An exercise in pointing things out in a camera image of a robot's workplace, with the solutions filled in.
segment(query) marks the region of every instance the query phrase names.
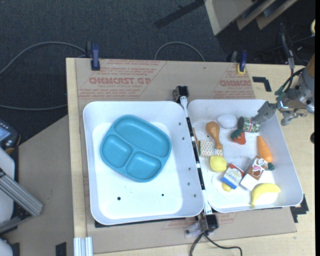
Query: blue clamp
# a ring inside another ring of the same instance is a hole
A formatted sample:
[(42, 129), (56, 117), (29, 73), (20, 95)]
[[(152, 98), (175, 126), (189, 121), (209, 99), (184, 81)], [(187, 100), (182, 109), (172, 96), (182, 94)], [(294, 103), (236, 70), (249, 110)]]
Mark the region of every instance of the blue clamp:
[(246, 62), (247, 62), (247, 51), (243, 50), (241, 53), (240, 63), (237, 66), (237, 73), (239, 75), (244, 75), (246, 72)]
[(99, 46), (96, 43), (87, 42), (85, 46), (85, 57), (92, 58), (91, 60), (91, 70), (99, 71)]

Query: black floor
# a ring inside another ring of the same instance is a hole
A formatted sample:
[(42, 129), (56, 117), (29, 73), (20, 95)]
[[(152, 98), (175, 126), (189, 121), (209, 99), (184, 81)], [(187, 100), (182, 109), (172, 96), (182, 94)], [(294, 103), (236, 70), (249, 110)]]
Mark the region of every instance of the black floor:
[[(233, 52), (247, 51), (247, 63), (286, 64), (279, 39), (285, 25), (296, 63), (305, 64), (315, 52), (310, 26), (316, 1), (299, 0), (260, 30), (255, 21), (242, 31), (232, 23), (214, 36), (203, 0), (11, 0), (0, 2), (0, 119), (30, 139), (68, 111), (66, 57), (83, 55), (86, 42), (99, 45), (100, 57), (153, 60), (166, 43), (183, 42), (196, 48), (207, 62), (225, 62)], [(163, 48), (157, 60), (202, 61), (182, 44)]]

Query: white egg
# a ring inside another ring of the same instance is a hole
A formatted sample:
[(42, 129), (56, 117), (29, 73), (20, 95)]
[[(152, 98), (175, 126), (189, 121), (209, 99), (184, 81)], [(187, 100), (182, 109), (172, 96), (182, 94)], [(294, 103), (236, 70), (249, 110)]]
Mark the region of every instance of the white egg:
[(218, 124), (225, 129), (236, 127), (237, 118), (233, 114), (222, 114), (217, 118)]

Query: blue plate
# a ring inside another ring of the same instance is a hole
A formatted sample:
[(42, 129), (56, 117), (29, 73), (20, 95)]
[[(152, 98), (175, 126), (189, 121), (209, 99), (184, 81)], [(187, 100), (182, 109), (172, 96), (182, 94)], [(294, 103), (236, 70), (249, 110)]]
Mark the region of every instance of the blue plate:
[(133, 115), (117, 119), (100, 146), (102, 160), (113, 170), (137, 181), (153, 180), (164, 168), (172, 143), (167, 134)]

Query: red strawberry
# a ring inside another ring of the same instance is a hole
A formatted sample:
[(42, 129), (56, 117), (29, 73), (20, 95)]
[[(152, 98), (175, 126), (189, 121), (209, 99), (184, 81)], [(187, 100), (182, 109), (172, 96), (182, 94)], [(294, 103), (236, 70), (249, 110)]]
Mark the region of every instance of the red strawberry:
[(245, 132), (242, 129), (237, 129), (231, 133), (231, 140), (240, 145), (246, 144)]

